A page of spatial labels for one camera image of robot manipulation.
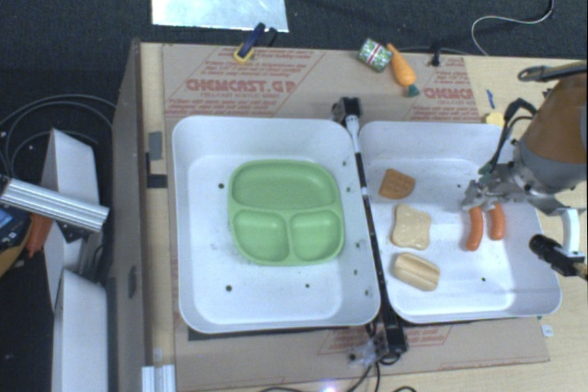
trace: green can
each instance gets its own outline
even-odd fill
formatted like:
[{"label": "green can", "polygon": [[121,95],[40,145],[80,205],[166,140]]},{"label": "green can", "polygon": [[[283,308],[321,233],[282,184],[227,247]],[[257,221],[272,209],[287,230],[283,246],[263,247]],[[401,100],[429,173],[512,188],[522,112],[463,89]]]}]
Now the green can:
[{"label": "green can", "polygon": [[371,38],[366,39],[357,58],[372,69],[381,73],[392,59],[392,52],[384,45],[379,44]]}]

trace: green plate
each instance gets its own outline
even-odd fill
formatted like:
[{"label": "green plate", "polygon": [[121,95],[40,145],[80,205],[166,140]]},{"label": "green plate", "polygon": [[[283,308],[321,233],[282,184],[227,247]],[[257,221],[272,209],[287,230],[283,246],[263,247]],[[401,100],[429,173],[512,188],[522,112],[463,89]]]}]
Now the green plate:
[{"label": "green plate", "polygon": [[337,183],[312,162],[241,165],[229,183],[229,220],[239,252],[259,264],[324,263],[345,240]]}]

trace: white tray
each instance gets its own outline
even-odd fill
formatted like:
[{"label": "white tray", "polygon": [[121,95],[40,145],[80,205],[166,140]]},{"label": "white tray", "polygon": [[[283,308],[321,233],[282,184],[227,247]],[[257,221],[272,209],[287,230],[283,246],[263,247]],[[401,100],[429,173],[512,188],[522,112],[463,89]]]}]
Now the white tray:
[{"label": "white tray", "polygon": [[[491,125],[419,122],[371,122],[360,132],[390,303],[410,322],[545,315],[560,305],[556,274],[528,248],[541,226],[527,203],[503,205],[502,241],[489,239],[487,225],[480,248],[464,248],[469,215],[460,210],[460,202],[469,180],[493,155],[499,135],[500,129]],[[501,161],[511,158],[512,147],[505,146]],[[387,168],[416,179],[408,197],[394,201],[378,195]],[[391,243],[394,209],[400,203],[430,214],[431,243],[424,251]],[[412,252],[440,268],[435,291],[420,291],[392,275],[392,261],[400,252]]]},{"label": "white tray", "polygon": [[[369,323],[379,291],[347,131],[327,120],[190,117],[173,133],[179,307],[195,330],[339,327]],[[262,266],[239,254],[227,188],[242,163],[300,159],[324,166],[339,186],[345,245],[327,263]]]}]

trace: orange object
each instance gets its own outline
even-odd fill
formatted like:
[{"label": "orange object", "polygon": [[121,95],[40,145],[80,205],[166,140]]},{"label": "orange object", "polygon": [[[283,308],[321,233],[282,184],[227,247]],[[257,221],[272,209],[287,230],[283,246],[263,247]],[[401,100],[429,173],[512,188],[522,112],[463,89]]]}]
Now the orange object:
[{"label": "orange object", "polygon": [[470,252],[475,252],[480,247],[481,237],[484,235],[484,218],[481,214],[481,207],[476,206],[469,210],[469,220],[471,229],[469,230],[466,248]]},{"label": "orange object", "polygon": [[45,241],[49,236],[51,225],[53,224],[53,219],[40,216],[39,214],[31,214],[30,218],[32,224],[30,226],[30,234],[26,245],[28,258],[31,258],[36,252],[39,252],[43,248],[43,245],[45,245]]},{"label": "orange object", "polygon": [[501,241],[504,238],[504,228],[506,223],[504,221],[503,207],[500,205],[500,203],[494,204],[494,209],[490,211],[490,216],[492,219],[490,238],[493,241]]},{"label": "orange object", "polygon": [[403,87],[408,87],[416,81],[416,73],[414,69],[399,53],[399,51],[394,48],[390,43],[386,45],[386,48],[392,53],[392,59],[390,60],[390,65],[392,66],[392,70],[394,71],[394,77],[396,81],[402,85]]}]

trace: black carpet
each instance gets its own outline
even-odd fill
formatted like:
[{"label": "black carpet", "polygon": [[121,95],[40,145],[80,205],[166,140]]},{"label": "black carpet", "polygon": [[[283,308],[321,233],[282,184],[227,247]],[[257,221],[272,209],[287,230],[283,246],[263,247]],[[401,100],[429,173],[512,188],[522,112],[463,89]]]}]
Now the black carpet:
[{"label": "black carpet", "polygon": [[[290,32],[280,34],[276,46],[356,50],[370,36],[400,48],[435,44],[477,54],[469,33],[476,18],[533,19],[547,6],[548,0],[286,0]],[[488,21],[478,38],[491,55],[585,58],[586,7],[587,0],[556,0],[554,15],[540,25]],[[245,36],[156,27],[151,0],[0,0],[0,120],[48,95],[83,93],[115,102],[133,37],[238,44]],[[9,153],[51,126],[100,143],[95,148],[107,193],[107,130],[82,110],[63,106],[31,115],[15,130]],[[25,147],[15,159],[18,176],[38,182],[44,152],[42,139]],[[0,279],[0,391],[50,388],[52,326],[39,265],[42,256]]]}]

